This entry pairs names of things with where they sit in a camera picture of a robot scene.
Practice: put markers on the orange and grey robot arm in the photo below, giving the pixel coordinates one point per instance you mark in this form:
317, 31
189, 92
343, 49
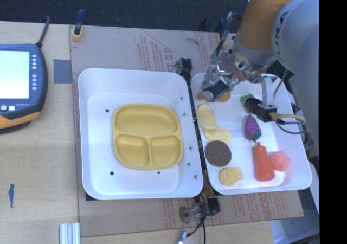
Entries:
295, 37

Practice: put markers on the brown cardboard board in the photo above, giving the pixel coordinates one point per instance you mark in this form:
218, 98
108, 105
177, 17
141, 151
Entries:
114, 47

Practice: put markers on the pale yellow crisp slice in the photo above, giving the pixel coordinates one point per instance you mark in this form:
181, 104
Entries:
221, 134
206, 116

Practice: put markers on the yellow corn cob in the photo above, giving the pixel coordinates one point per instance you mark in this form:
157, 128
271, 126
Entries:
230, 176

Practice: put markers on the orange round toy food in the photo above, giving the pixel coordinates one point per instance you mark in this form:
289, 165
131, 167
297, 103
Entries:
225, 98

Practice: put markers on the yellow divided plate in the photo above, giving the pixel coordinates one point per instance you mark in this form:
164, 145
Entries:
146, 121

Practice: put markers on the brown round biscuit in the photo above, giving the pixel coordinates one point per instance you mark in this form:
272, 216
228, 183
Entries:
218, 153

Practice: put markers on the small orange round piece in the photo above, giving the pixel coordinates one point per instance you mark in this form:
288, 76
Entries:
200, 96

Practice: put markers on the black can with silver end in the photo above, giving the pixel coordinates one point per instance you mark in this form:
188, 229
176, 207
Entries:
218, 89

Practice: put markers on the thin black and white rod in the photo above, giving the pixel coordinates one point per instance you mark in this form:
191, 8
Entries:
200, 145

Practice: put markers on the pink lumpy toy food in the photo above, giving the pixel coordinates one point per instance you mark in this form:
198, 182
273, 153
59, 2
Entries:
279, 161

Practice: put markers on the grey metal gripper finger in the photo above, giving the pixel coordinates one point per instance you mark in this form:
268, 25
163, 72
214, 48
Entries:
233, 83
208, 80

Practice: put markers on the purple grapes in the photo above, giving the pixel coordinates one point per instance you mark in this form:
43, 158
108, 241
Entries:
252, 127

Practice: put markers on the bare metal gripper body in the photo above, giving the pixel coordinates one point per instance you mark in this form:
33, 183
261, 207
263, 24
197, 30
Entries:
230, 64

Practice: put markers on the white plastic tray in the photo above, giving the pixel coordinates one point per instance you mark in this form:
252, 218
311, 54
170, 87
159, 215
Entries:
236, 118
97, 129

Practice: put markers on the black cylinder on white bracket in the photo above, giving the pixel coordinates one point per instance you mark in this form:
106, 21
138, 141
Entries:
267, 112

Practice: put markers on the green toy vegetable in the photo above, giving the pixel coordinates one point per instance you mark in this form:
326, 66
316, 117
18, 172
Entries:
244, 99

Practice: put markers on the orange bottle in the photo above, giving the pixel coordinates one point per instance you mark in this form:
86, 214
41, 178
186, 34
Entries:
263, 164

